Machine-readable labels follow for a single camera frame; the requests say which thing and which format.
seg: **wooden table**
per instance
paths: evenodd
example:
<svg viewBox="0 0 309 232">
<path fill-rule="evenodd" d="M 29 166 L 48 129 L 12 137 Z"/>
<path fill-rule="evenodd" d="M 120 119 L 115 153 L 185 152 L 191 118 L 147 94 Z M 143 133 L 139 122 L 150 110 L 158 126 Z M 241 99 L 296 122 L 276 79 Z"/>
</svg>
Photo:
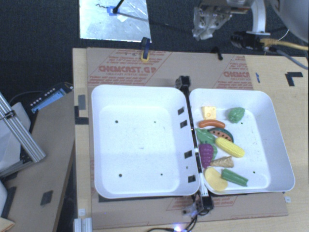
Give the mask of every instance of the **wooden table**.
<svg viewBox="0 0 309 232">
<path fill-rule="evenodd" d="M 75 103 L 80 94 L 87 93 L 86 49 L 73 50 L 73 72 Z M 301 69 L 284 57 L 245 56 L 252 85 L 255 90 L 268 94 L 274 104 L 278 122 L 295 174 L 295 187 L 285 195 L 290 197 L 287 204 L 288 216 L 256 219 L 240 219 L 212 222 L 198 222 L 194 232 L 221 231 L 307 231 L 309 228 L 309 185 L 308 185 L 308 71 Z M 305 65 L 305 58 L 297 58 Z M 292 78 L 294 86 L 287 82 L 287 73 L 302 73 L 302 78 Z M 79 111 L 80 117 L 88 117 L 87 108 Z M 89 128 L 76 125 L 76 164 L 78 208 L 91 217 Z M 145 232 L 153 226 L 96 230 L 97 232 Z"/>
</svg>

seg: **yellow round toy food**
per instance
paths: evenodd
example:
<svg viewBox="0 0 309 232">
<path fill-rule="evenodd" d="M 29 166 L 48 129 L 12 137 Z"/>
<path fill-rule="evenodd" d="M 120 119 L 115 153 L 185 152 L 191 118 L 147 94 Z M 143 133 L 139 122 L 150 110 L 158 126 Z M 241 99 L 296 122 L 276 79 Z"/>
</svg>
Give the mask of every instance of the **yellow round toy food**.
<svg viewBox="0 0 309 232">
<path fill-rule="evenodd" d="M 214 168 L 207 168 L 205 179 L 208 184 L 216 191 L 223 191 L 227 187 L 227 181 L 221 178 L 221 174 Z"/>
</svg>

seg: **yellow cable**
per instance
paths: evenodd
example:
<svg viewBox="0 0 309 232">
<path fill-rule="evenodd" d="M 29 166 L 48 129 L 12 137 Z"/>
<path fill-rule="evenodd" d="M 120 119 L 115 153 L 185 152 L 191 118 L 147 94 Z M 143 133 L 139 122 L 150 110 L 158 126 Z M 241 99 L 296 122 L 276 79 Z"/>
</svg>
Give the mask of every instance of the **yellow cable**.
<svg viewBox="0 0 309 232">
<path fill-rule="evenodd" d="M 287 46 L 287 47 L 291 47 L 291 48 L 295 48 L 298 50 L 303 50 L 303 51 L 308 51 L 309 47 L 308 46 L 303 46 L 303 45 L 299 45 L 299 44 L 295 44 L 295 43 L 291 43 L 291 42 L 287 42 L 287 41 L 278 41 L 276 39 L 271 39 L 271 38 L 263 38 L 260 40 L 261 43 L 264 43 L 264 46 L 271 46 L 271 45 L 283 45 L 283 46 Z"/>
</svg>

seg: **yellow cheese block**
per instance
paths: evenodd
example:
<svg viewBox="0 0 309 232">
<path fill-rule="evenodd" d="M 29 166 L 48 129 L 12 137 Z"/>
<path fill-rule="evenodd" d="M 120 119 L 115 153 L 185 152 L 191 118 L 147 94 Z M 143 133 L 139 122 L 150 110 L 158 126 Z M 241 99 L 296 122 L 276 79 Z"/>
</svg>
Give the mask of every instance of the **yellow cheese block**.
<svg viewBox="0 0 309 232">
<path fill-rule="evenodd" d="M 216 107 L 215 106 L 203 106 L 202 114 L 203 114 L 204 120 L 216 119 Z"/>
<path fill-rule="evenodd" d="M 208 184 L 216 191 L 223 191 L 227 188 L 227 181 L 221 178 L 221 174 L 214 168 L 207 168 L 205 179 Z"/>
</svg>

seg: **yellow corn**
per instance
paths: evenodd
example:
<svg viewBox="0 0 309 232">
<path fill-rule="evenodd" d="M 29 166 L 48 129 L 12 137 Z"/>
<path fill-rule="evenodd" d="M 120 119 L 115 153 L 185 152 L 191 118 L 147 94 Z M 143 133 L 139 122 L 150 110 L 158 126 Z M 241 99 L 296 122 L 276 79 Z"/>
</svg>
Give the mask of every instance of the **yellow corn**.
<svg viewBox="0 0 309 232">
<path fill-rule="evenodd" d="M 216 138 L 215 143 L 218 147 L 233 157 L 243 157 L 245 155 L 245 151 L 242 148 L 223 137 Z"/>
</svg>

